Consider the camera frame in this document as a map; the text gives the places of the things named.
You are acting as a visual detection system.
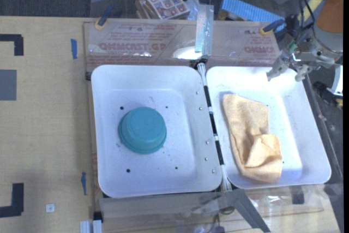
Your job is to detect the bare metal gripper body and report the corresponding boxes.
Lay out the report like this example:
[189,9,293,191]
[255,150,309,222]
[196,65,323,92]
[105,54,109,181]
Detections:
[288,40,344,69]

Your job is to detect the patterned square box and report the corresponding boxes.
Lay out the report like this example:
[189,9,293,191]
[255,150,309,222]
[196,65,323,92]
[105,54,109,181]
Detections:
[143,0,191,20]

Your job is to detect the blue ribbed block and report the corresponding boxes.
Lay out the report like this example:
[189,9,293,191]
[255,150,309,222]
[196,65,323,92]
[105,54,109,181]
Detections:
[220,0,285,26]

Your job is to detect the white plastic tray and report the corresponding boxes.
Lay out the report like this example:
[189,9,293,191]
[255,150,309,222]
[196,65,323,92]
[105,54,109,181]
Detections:
[91,64,222,199]
[206,65,332,190]

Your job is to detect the brown cardboard board red print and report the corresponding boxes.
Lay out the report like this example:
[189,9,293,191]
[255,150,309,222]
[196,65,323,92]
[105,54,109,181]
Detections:
[83,18,328,227]

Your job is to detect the teal bowl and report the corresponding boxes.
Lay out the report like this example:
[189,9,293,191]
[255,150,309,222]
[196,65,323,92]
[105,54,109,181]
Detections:
[117,106,167,155]

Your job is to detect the yellow cloth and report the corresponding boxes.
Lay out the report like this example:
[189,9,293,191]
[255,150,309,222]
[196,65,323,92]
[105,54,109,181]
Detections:
[222,93,283,184]

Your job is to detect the black cylinder on white bracket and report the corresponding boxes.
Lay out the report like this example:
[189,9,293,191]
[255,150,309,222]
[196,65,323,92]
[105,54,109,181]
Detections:
[313,64,344,107]

